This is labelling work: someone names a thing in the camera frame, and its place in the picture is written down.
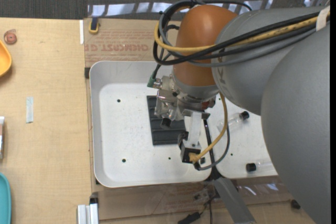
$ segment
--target white tape strip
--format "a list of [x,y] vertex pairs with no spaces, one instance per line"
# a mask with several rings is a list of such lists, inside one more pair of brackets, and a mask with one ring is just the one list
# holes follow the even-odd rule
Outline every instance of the white tape strip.
[[84,44],[84,22],[83,20],[79,21],[79,35],[80,35],[80,43]]
[[327,25],[327,16],[328,16],[329,11],[330,11],[330,6],[320,11],[320,14],[319,16],[317,16],[317,21],[316,21],[316,31],[321,30],[323,27]]
[[26,123],[34,121],[34,97],[26,98]]

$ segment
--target brown cylindrical joint cover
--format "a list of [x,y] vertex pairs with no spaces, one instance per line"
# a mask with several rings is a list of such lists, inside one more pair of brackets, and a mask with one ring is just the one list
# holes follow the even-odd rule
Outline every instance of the brown cylindrical joint cover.
[[[237,14],[214,5],[196,6],[183,18],[177,34],[176,46],[181,48],[213,45],[223,27]],[[210,63],[211,60],[199,62]],[[189,86],[215,85],[210,67],[184,62],[174,65],[174,75]]]

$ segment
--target wooden table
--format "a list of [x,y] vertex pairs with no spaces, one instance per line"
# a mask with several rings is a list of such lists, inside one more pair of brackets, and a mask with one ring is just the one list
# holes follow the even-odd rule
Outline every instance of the wooden table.
[[[0,172],[11,186],[12,224],[76,223],[77,205],[88,204],[92,193],[79,21],[0,18],[0,35],[9,29],[16,29],[18,41],[7,46],[13,65],[0,78],[0,115],[5,117]],[[32,123],[26,123],[27,97],[34,98]],[[313,223],[288,202],[249,208],[258,223]],[[102,223],[177,223],[186,215]],[[208,217],[206,211],[195,223],[209,223]],[[215,209],[214,223],[223,222],[232,222],[228,212]]]

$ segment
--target white cable tie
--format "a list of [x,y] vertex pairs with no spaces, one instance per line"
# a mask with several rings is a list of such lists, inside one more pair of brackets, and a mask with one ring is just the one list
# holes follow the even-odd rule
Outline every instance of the white cable tie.
[[320,11],[319,15],[317,16],[317,21],[316,21],[316,31],[321,30],[323,27],[327,25],[327,16],[328,16],[329,11],[330,11],[330,6]]

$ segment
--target gray metal bar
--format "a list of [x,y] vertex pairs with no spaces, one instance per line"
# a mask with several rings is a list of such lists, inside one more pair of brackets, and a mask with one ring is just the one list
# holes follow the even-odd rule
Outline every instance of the gray metal bar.
[[214,185],[235,224],[256,223],[230,179],[219,178],[214,180]]

